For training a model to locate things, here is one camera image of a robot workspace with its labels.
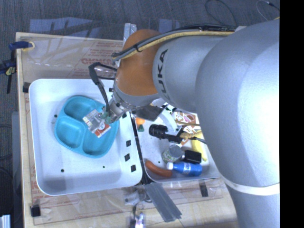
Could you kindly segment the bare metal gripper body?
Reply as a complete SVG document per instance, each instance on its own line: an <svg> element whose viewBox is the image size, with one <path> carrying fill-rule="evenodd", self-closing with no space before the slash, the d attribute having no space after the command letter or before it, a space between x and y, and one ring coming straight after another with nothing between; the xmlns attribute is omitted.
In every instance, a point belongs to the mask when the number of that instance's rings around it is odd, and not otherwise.
<svg viewBox="0 0 304 228"><path fill-rule="evenodd" d="M128 111L129 105L126 102L113 97L110 101L105 102L100 114L106 124L112 124L126 115Z"/></svg>

